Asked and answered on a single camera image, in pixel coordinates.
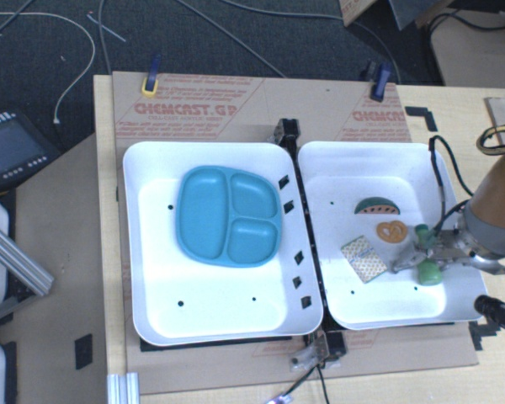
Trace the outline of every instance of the blue plate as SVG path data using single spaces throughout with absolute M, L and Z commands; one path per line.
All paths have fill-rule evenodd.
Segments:
M 176 210 L 178 244 L 199 262 L 259 266 L 279 250 L 279 193 L 253 173 L 195 167 L 183 177 Z

